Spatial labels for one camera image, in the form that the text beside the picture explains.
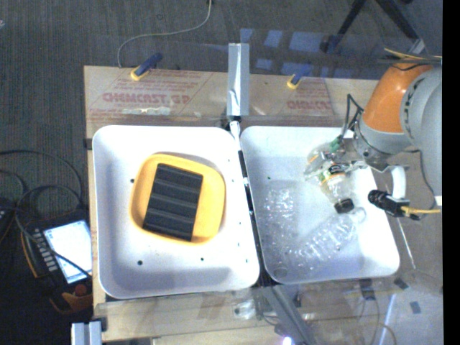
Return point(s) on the clear plastic bottle black cap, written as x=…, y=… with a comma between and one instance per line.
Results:
x=336, y=190

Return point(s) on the yellow plate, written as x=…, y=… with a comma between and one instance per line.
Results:
x=212, y=200

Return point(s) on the white plastic tray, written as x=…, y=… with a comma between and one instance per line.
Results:
x=118, y=228
x=280, y=156

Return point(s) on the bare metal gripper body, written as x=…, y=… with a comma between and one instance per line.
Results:
x=372, y=156

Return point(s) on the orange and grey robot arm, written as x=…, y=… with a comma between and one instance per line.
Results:
x=390, y=99

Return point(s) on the black cylinder on white bracket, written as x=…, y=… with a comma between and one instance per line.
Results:
x=388, y=201

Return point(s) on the brown cardboard board red print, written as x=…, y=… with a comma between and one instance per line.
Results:
x=151, y=95

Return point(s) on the black ribbed rectangular block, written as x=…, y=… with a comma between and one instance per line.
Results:
x=173, y=201

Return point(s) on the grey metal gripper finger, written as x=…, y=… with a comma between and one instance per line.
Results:
x=326, y=156
x=336, y=169

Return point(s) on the crumpled clear plastic bottle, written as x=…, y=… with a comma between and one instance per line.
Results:
x=278, y=207

